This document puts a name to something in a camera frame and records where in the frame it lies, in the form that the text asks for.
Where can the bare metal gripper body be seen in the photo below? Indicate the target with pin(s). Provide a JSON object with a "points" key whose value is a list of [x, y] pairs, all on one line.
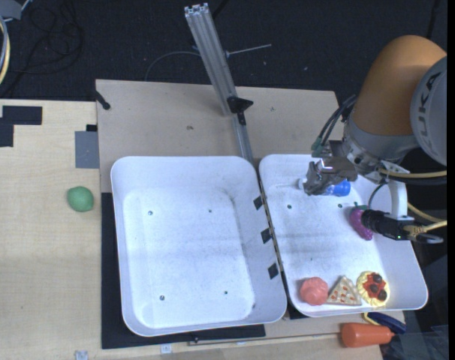
{"points": [[345, 163]]}

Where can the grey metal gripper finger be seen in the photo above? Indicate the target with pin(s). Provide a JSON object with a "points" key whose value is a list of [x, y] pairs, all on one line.
{"points": [[312, 180], [329, 181]]}

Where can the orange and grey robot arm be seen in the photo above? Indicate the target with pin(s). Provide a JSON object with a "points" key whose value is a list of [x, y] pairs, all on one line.
{"points": [[392, 88]]}

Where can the blue plastic bottle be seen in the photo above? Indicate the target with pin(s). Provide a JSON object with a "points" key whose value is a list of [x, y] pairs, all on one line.
{"points": [[343, 189]]}

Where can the purple grapes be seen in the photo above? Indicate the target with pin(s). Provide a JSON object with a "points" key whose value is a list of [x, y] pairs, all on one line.
{"points": [[359, 221]]}

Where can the white plastic tray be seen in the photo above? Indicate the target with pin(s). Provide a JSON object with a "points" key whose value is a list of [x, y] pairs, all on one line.
{"points": [[190, 246], [317, 238]]}

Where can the salmon pink toy food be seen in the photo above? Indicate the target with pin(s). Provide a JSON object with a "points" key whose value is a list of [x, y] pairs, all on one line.
{"points": [[314, 291]]}

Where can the yellow pizza slice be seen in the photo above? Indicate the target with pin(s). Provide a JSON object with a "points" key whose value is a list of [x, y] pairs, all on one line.
{"points": [[344, 294]]}

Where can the yellow and red pasta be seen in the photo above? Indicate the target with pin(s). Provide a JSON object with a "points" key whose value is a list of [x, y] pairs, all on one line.
{"points": [[373, 289]]}

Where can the brown cardboard board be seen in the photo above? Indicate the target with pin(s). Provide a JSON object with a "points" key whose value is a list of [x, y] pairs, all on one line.
{"points": [[167, 126]]}

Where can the green ball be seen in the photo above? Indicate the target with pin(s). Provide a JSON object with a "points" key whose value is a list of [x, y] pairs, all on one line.
{"points": [[80, 198]]}

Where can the black cylinder on white bracket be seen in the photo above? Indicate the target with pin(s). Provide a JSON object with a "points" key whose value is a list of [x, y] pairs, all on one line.
{"points": [[396, 204]]}

